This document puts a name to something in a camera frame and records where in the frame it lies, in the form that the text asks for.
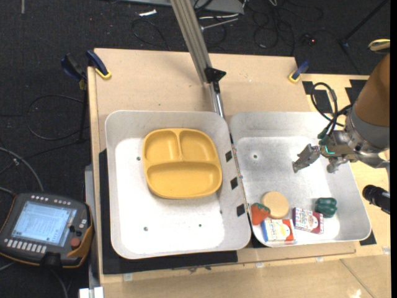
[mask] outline button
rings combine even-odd
[[[76,249],[77,247],[79,247],[81,244],[80,239],[78,237],[73,237],[70,240],[70,245],[72,246],[72,249]]]

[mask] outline metal pole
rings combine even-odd
[[[192,4],[190,3],[190,0],[170,1],[178,20],[179,27],[181,28],[184,36],[187,48],[189,49],[193,63],[196,67],[197,74],[203,84],[208,84],[208,79],[205,76],[204,70],[208,67],[212,67],[212,64]],[[225,117],[220,93],[215,91],[213,83],[210,83],[209,89],[214,111],[221,117]]]

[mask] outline black bracket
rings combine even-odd
[[[207,67],[204,69],[205,77],[209,83],[213,83],[214,91],[219,94],[221,92],[219,81],[226,75],[225,71],[217,70],[216,68]]]

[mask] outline yellow plate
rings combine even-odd
[[[143,141],[143,167],[150,190],[167,199],[207,196],[222,183],[215,145],[207,134],[195,129],[149,133]]]

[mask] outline green pepper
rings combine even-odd
[[[337,207],[336,200],[333,197],[320,197],[316,200],[316,206],[314,208],[315,212],[321,213],[324,217],[333,217]]]

